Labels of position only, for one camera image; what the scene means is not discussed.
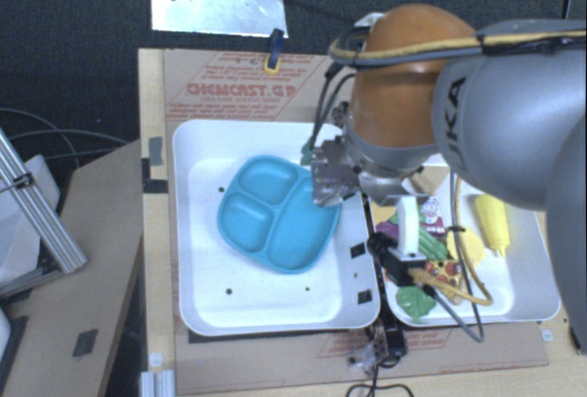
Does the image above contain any blue divided plate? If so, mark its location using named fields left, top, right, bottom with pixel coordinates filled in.
left=216, top=155, right=343, bottom=275

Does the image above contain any brown cardboard board red print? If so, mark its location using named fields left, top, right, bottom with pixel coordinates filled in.
left=162, top=49, right=550, bottom=396

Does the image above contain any yellow round toy slice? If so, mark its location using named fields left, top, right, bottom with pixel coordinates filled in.
left=446, top=229, right=486, bottom=269

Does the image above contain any thin black rod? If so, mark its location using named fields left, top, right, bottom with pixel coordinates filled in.
left=363, top=197, right=385, bottom=327

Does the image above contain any red and white packet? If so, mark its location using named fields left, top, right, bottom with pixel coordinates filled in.
left=419, top=196, right=447, bottom=236

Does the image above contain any toy pizza slice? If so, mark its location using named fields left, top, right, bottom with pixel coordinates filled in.
left=424, top=259, right=465, bottom=301

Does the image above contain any green toy lettuce leaf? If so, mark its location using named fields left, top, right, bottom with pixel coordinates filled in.
left=395, top=285, right=437, bottom=321

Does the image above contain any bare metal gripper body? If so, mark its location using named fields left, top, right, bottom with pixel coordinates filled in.
left=310, top=136, right=364, bottom=209

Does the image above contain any white plastic tray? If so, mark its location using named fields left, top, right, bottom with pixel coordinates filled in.
left=172, top=118, right=382, bottom=337
left=366, top=151, right=563, bottom=327

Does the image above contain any yellow squeeze bottle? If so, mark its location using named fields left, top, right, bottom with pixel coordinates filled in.
left=474, top=193, right=512, bottom=259

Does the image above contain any green ribbed toy vegetable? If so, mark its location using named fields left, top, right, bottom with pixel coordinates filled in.
left=415, top=225, right=449, bottom=261

